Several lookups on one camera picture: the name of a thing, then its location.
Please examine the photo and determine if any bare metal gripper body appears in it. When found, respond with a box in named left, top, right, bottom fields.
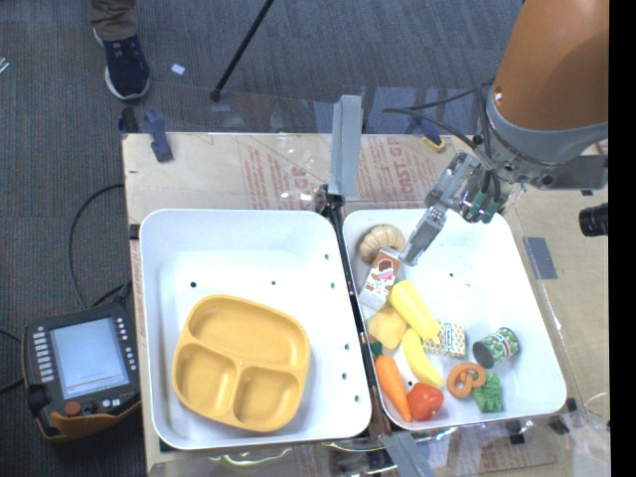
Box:
left=424, top=140, right=549, bottom=224

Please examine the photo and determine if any tan croissant bread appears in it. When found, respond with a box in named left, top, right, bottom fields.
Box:
left=358, top=224, right=407, bottom=264

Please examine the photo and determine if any pink and brown carton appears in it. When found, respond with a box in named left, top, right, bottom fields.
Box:
left=358, top=247, right=403, bottom=312

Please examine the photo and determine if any white plastic tray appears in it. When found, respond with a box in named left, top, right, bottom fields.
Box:
left=138, top=208, right=374, bottom=452
left=341, top=208, right=568, bottom=432

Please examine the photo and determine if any yellow potato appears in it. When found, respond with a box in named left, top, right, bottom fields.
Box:
left=367, top=305, right=409, bottom=351

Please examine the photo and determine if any yellow packet with blue print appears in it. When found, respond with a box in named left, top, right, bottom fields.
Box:
left=421, top=319, right=468, bottom=359

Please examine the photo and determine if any green and white can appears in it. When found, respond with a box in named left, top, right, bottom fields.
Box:
left=471, top=326, right=521, bottom=370

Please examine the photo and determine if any orange carrot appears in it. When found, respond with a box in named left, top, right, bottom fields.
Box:
left=370, top=341, right=414, bottom=423

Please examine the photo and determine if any orange pretzel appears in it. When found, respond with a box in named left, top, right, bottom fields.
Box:
left=445, top=361, right=488, bottom=399

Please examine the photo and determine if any green broccoli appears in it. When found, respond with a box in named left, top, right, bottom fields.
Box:
left=471, top=371, right=506, bottom=414

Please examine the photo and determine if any yellow divided plate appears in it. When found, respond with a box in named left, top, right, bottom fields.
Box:
left=171, top=293, right=312, bottom=434

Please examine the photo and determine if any brown cardboard board, red print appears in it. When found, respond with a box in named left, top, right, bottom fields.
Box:
left=121, top=131, right=610, bottom=477

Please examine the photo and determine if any black tripod leg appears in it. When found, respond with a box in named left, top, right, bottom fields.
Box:
left=209, top=0, right=290, bottom=103

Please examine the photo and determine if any person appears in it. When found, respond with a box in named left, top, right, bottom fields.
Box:
left=79, top=0, right=152, bottom=101

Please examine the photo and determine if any black block with thin wires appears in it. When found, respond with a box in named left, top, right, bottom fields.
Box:
left=313, top=184, right=345, bottom=214

